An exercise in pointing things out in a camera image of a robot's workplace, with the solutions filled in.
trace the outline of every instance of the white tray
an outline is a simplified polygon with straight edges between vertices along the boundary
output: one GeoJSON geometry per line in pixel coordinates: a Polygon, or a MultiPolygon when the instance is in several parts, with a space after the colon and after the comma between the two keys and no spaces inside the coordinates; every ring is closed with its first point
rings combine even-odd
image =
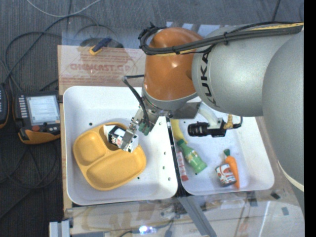
{"type": "Polygon", "coordinates": [[[166,199],[175,195],[178,183],[173,163],[167,122],[159,118],[148,136],[139,133],[145,152],[145,170],[127,184],[110,191],[92,188],[73,156],[75,139],[94,126],[117,121],[129,125],[138,102],[127,87],[74,86],[63,97],[66,144],[67,192],[79,205],[166,199]]]}
{"type": "MultiPolygon", "coordinates": [[[[218,118],[227,117],[226,114],[214,111],[218,118]]],[[[243,118],[242,127],[227,130],[226,136],[221,138],[190,137],[187,127],[197,121],[206,122],[200,114],[195,119],[179,122],[188,146],[196,150],[204,162],[206,169],[195,175],[193,169],[185,162],[188,181],[182,182],[183,187],[192,195],[211,195],[230,192],[245,192],[267,190],[274,184],[275,178],[270,161],[263,144],[255,118],[243,118]],[[240,188],[234,185],[222,187],[215,168],[224,163],[223,151],[229,148],[231,155],[236,158],[238,165],[240,188]]]]}

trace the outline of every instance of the white wire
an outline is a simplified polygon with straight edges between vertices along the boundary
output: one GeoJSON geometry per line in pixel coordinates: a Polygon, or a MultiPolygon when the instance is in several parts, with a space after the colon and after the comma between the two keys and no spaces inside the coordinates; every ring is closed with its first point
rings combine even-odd
{"type": "Polygon", "coordinates": [[[77,11],[77,12],[74,12],[74,13],[71,13],[71,14],[68,14],[68,15],[54,15],[54,14],[50,14],[46,11],[43,11],[42,9],[38,8],[36,5],[34,5],[30,0],[26,0],[31,6],[33,6],[35,9],[39,10],[40,12],[48,15],[48,16],[52,16],[52,17],[60,17],[60,18],[63,18],[63,17],[69,17],[69,16],[73,16],[73,15],[76,15],[80,12],[83,12],[84,10],[88,9],[89,7],[91,7],[92,5],[96,4],[97,2],[100,2],[102,0],[97,0],[97,1],[94,1],[93,3],[89,4],[87,7],[77,11]]]}

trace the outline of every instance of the toy carrot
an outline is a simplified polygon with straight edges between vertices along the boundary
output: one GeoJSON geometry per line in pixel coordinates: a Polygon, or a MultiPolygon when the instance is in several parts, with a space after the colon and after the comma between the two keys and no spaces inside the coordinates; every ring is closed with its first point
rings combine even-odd
{"type": "Polygon", "coordinates": [[[228,163],[237,181],[234,183],[234,185],[239,189],[239,176],[238,176],[238,167],[237,167],[236,159],[235,157],[231,156],[231,151],[229,149],[225,149],[224,154],[226,155],[225,163],[228,163]]]}

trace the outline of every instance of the yellow plate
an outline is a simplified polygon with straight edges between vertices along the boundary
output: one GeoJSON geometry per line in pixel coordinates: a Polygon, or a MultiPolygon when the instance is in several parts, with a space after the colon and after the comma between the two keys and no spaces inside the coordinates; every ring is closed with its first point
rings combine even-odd
{"type": "Polygon", "coordinates": [[[146,156],[140,145],[133,152],[119,149],[108,142],[103,133],[104,125],[97,126],[81,134],[74,143],[76,162],[87,182],[101,191],[112,190],[137,177],[146,167],[146,156]]]}

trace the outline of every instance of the gray carpet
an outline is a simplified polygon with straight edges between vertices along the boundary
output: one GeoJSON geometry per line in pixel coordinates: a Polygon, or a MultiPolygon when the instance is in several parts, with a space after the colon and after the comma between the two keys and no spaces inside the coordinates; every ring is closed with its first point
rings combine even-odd
{"type": "MultiPolygon", "coordinates": [[[[69,13],[71,0],[31,0],[51,14],[69,13]]],[[[72,0],[71,13],[95,0],[72,0]]],[[[270,21],[277,0],[103,0],[81,15],[63,19],[48,32],[78,39],[93,36],[112,36],[125,47],[138,48],[137,36],[149,22],[164,26],[192,23],[197,26],[238,25],[270,21]],[[99,27],[84,28],[98,23],[99,27]]],[[[57,45],[68,40],[44,35],[26,53],[39,34],[58,18],[46,15],[26,0],[0,0],[0,58],[12,68],[12,76],[23,91],[56,89],[58,78],[57,45]]],[[[303,21],[304,0],[281,0],[277,21],[303,21]]],[[[0,65],[0,82],[6,72],[0,65]]],[[[11,94],[18,92],[12,86],[11,94]]],[[[14,124],[10,122],[0,131],[0,236],[48,236],[48,223],[63,218],[62,180],[59,168],[60,141],[27,148],[19,141],[14,124]],[[38,184],[48,176],[37,189],[38,184]]]]}

